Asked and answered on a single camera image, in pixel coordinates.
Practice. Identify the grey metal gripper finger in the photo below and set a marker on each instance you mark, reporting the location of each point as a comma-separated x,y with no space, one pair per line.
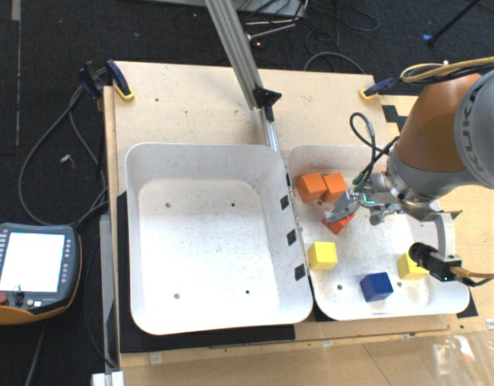
337,217
345,204

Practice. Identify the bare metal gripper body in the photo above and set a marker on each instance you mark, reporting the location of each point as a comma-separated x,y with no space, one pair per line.
381,195

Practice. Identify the orange cube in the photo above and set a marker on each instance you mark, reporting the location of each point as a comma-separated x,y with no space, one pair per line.
311,187
338,227
335,185

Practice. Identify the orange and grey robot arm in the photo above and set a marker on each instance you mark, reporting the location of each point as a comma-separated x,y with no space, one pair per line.
436,131

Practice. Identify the yellow cube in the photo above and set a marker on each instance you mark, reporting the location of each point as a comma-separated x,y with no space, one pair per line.
322,255
408,269

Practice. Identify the white plastic tray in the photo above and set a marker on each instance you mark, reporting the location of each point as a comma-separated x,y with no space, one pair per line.
367,247
207,247

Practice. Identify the blue cube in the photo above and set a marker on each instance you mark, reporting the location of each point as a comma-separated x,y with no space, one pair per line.
376,287

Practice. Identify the pale wood board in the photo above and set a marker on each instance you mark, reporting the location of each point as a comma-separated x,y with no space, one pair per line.
198,111

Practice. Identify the black cylinder on white bracket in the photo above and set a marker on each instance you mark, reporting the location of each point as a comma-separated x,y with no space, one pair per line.
432,260

